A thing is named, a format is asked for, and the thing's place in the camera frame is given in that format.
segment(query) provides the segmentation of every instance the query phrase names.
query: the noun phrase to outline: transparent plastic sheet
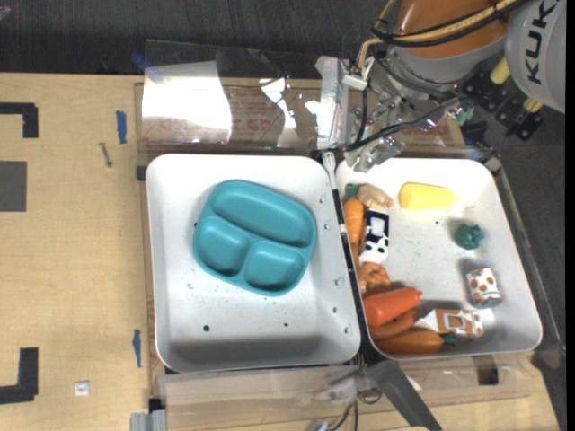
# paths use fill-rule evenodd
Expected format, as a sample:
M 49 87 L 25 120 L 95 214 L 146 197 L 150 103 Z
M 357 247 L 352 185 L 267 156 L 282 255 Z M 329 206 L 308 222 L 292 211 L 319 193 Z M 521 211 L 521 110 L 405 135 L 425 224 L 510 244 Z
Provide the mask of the transparent plastic sheet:
M 332 144 L 346 108 L 334 57 L 149 40 L 138 62 L 148 161 L 202 150 L 308 154 Z
M 498 356 L 498 384 L 480 385 L 471 358 L 405 363 L 403 371 L 430 407 L 506 400 L 531 394 L 530 373 L 518 356 Z M 169 428 L 189 430 L 308 422 L 331 426 L 353 402 L 360 416 L 394 405 L 356 366 L 163 375 L 157 379 Z M 301 423 L 297 429 L 305 429 Z
M 8 6 L 0 6 L 0 21 L 2 21 L 10 13 Z

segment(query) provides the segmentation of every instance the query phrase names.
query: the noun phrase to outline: teal plate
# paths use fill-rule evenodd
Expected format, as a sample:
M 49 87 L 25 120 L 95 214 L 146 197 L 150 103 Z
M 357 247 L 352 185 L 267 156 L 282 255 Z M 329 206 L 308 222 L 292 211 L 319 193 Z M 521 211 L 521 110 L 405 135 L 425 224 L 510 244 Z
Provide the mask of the teal plate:
M 297 286 L 315 246 L 314 216 L 302 204 L 246 180 L 212 191 L 196 224 L 193 253 L 210 275 L 263 295 Z

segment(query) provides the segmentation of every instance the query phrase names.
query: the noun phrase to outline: dark background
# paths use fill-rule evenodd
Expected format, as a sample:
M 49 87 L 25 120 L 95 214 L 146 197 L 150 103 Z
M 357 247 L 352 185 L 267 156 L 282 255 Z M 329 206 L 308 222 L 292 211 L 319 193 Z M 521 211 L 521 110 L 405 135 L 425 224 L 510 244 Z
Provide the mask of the dark background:
M 0 72 L 140 74 L 130 54 L 144 54 L 146 40 L 355 57 L 386 1 L 0 0 L 12 8 L 0 22 Z M 542 113 L 526 142 L 491 132 L 566 347 L 565 116 Z M 566 348 L 560 360 L 542 370 L 566 429 Z

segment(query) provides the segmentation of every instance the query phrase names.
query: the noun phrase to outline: tray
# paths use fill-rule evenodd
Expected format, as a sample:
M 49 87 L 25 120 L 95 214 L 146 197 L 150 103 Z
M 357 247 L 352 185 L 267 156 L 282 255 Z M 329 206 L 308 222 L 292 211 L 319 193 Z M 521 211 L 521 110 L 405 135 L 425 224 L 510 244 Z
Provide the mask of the tray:
M 398 194 L 406 182 L 451 189 L 458 200 L 449 209 L 402 209 Z M 346 164 L 336 171 L 340 193 L 349 183 L 371 183 L 394 199 L 389 211 L 389 248 L 385 268 L 396 285 L 423 292 L 420 317 L 434 308 L 478 310 L 473 306 L 465 274 L 489 267 L 497 278 L 503 302 L 479 310 L 484 334 L 436 355 L 389 356 L 438 358 L 530 351 L 543 329 L 500 195 L 491 173 L 480 163 L 460 159 L 392 158 L 367 173 Z M 454 241 L 461 224 L 478 224 L 480 246 L 466 250 Z
M 315 220 L 290 197 L 246 180 L 219 184 L 204 206 L 194 258 L 209 274 L 263 295 L 283 295 L 304 275 Z
M 314 218 L 309 264 L 297 286 L 264 295 L 214 278 L 191 248 L 215 187 L 261 184 Z M 146 171 L 155 295 L 155 342 L 176 372 L 340 364 L 361 335 L 332 188 L 325 169 L 298 156 L 166 154 Z

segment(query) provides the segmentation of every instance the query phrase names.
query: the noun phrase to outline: black corner marker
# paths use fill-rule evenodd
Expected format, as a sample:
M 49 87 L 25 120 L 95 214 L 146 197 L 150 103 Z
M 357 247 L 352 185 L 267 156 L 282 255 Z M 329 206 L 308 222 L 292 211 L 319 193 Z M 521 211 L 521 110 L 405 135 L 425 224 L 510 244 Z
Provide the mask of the black corner marker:
M 38 138 L 38 107 L 33 102 L 0 102 L 0 115 L 22 115 L 22 137 Z
M 14 404 L 34 400 L 38 394 L 38 349 L 20 348 L 18 383 L 0 386 L 0 404 Z

